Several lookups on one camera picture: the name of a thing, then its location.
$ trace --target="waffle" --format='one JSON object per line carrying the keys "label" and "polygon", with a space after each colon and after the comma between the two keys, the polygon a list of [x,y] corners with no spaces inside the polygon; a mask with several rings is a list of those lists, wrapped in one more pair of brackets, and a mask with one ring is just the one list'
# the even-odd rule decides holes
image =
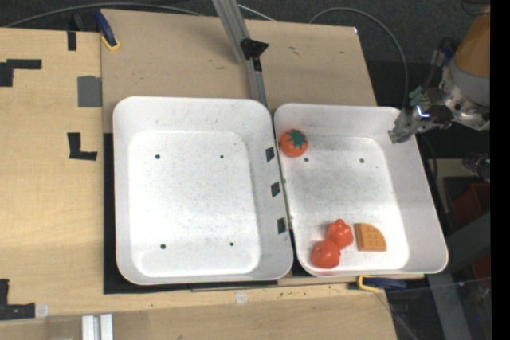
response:
{"label": "waffle", "polygon": [[381,232],[370,224],[354,224],[359,251],[386,251],[386,240]]}

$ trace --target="red tomato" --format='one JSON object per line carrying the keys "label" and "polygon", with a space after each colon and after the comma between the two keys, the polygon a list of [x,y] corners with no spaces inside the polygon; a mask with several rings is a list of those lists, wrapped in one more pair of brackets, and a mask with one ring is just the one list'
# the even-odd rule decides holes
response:
{"label": "red tomato", "polygon": [[340,250],[331,240],[319,241],[312,251],[312,264],[318,268],[334,268],[340,263]]}
{"label": "red tomato", "polygon": [[349,227],[343,220],[336,220],[328,226],[326,239],[332,240],[336,246],[342,250],[354,241],[351,227]]}
{"label": "red tomato", "polygon": [[287,156],[297,158],[308,149],[308,140],[303,132],[290,129],[280,137],[280,149]]}

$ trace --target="gray tape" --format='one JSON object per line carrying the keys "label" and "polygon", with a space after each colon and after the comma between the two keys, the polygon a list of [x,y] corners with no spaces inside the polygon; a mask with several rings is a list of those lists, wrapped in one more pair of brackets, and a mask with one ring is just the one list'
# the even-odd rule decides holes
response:
{"label": "gray tape", "polygon": [[78,77],[78,107],[102,107],[101,79],[95,76]]}

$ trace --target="toy tomato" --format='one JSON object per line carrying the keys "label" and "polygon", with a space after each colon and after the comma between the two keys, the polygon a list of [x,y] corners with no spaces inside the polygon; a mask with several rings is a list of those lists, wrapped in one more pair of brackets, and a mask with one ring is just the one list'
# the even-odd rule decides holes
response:
{"label": "toy tomato", "polygon": [[319,241],[312,251],[312,264],[319,268],[334,268],[340,263],[340,250],[332,240]]}
{"label": "toy tomato", "polygon": [[280,149],[287,156],[297,158],[308,149],[308,140],[303,132],[290,129],[280,137]]}
{"label": "toy tomato", "polygon": [[343,220],[336,220],[328,226],[326,239],[333,241],[336,246],[342,250],[354,241],[351,227],[349,227]]}

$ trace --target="empty white tray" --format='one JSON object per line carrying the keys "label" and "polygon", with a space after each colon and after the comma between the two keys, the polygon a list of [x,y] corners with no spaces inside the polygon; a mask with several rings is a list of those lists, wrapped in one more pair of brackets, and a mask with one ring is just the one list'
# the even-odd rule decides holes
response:
{"label": "empty white tray", "polygon": [[[398,110],[286,104],[275,113],[277,138],[299,129],[308,150],[280,154],[296,254],[314,276],[434,273],[448,261],[444,236],[415,138],[393,144],[388,131]],[[377,227],[385,252],[360,252],[356,241],[341,251],[339,266],[311,262],[312,249],[338,218],[352,227]]]}
{"label": "empty white tray", "polygon": [[130,97],[113,113],[116,259],[137,284],[279,279],[292,245],[253,100]]}

